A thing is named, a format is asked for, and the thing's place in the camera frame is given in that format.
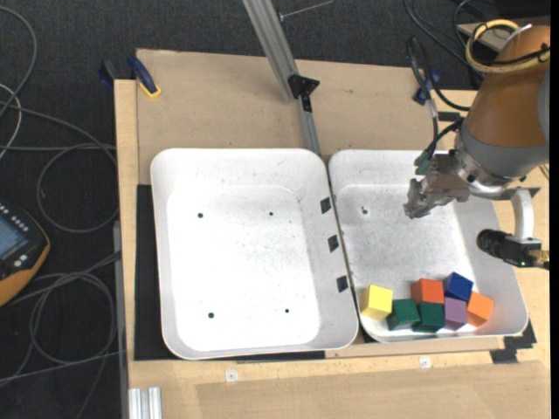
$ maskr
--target colored cube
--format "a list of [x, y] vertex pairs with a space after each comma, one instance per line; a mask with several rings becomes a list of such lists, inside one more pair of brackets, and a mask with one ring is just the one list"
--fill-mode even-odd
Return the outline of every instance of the colored cube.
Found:
[[413, 327], [420, 320], [418, 307], [411, 298], [395, 299], [392, 302], [392, 313], [386, 317], [388, 328], [391, 331]]
[[421, 278], [411, 285], [411, 297], [419, 303], [445, 303], [443, 281]]
[[451, 273], [443, 281], [445, 296], [449, 298], [462, 299], [468, 301], [472, 293], [473, 281], [463, 277], [457, 272]]
[[415, 332], [435, 333], [445, 326], [445, 313], [440, 303], [419, 303], [419, 316], [421, 320], [412, 329]]
[[445, 297], [445, 327], [456, 331], [467, 323], [466, 302]]
[[392, 290], [370, 285], [361, 294], [361, 315], [385, 319], [392, 312]]
[[481, 326], [489, 319], [492, 310], [492, 299], [472, 291], [467, 305], [468, 324], [476, 327]]

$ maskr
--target orange and black device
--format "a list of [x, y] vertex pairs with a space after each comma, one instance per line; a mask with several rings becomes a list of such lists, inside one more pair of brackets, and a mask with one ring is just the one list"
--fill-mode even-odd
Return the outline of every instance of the orange and black device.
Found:
[[0, 306], [31, 281], [50, 249], [51, 243], [35, 219], [0, 197]]

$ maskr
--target device screen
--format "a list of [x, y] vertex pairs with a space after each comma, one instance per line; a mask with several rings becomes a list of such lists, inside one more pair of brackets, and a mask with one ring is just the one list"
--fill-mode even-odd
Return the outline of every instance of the device screen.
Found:
[[23, 234], [0, 217], [0, 258], [26, 242]]

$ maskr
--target white tray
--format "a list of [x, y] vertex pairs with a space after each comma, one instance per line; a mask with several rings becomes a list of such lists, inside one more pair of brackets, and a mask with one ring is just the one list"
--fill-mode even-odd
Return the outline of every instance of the white tray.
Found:
[[316, 155], [168, 149], [153, 160], [151, 183], [171, 352], [197, 360], [353, 341], [358, 318]]
[[356, 294], [369, 284], [409, 298], [419, 278], [441, 279], [453, 271], [470, 278], [473, 289], [494, 301], [490, 320], [477, 329], [465, 325], [454, 332], [391, 331], [386, 320], [361, 316], [365, 331], [384, 342], [434, 337], [514, 335], [524, 330], [528, 313], [514, 269], [480, 251], [478, 233], [499, 230], [492, 202], [471, 196], [419, 219], [404, 214], [414, 159], [419, 152], [344, 150], [334, 154], [328, 169], [349, 271]]

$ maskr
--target orange block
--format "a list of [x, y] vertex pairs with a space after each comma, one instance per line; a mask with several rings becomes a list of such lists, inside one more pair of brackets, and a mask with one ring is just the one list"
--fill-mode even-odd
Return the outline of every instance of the orange block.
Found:
[[443, 281], [421, 278], [411, 285], [411, 297], [419, 303], [445, 303], [445, 287]]
[[467, 307], [468, 324], [481, 326], [489, 319], [492, 310], [492, 299], [481, 293], [472, 292]]

